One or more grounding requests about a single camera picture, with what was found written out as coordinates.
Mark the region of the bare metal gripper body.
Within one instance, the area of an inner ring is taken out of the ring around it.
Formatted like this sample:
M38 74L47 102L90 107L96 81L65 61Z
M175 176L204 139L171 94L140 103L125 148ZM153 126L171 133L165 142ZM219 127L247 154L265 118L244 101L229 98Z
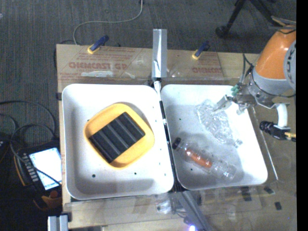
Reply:
M233 102L238 103L249 103L250 107L261 105L265 108L271 109L275 106L272 99L274 95L265 92L260 89L254 82L248 84L237 83L231 89L233 96Z

